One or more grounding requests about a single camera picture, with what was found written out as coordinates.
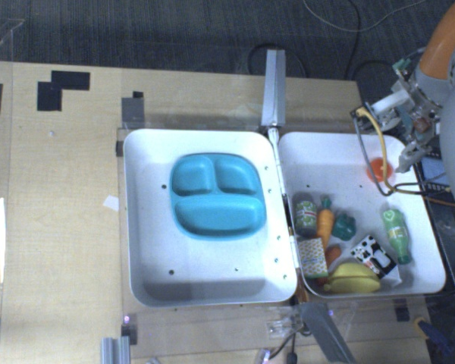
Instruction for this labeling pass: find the orange sausage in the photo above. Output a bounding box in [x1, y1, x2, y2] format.
[325, 243, 344, 267]

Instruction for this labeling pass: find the blue divided plate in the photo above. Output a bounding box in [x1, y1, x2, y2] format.
[169, 152, 268, 240]

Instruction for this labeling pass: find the orange carrot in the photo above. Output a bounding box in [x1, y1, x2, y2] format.
[315, 196, 335, 250]

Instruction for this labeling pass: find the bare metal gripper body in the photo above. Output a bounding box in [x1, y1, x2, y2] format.
[391, 68, 443, 144]

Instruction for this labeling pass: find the yellow banana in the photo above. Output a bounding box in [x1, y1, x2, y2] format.
[322, 262, 382, 295]

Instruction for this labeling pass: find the yellow patterned packet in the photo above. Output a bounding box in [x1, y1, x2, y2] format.
[297, 237, 329, 280]

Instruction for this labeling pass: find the white plastic tray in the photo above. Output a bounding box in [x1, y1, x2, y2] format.
[122, 128, 299, 309]
[278, 130, 447, 300]

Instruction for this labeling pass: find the green plastic bottle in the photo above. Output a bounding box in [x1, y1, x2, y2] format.
[381, 208, 414, 265]

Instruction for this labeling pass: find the black and white carton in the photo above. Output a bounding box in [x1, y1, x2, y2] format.
[350, 234, 398, 281]

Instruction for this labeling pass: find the orange round bowl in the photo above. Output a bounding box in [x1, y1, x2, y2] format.
[366, 157, 396, 184]

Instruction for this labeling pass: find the dark green broccoli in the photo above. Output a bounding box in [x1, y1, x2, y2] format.
[331, 213, 357, 240]

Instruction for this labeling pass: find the green can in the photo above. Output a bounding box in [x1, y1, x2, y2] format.
[294, 199, 319, 237]

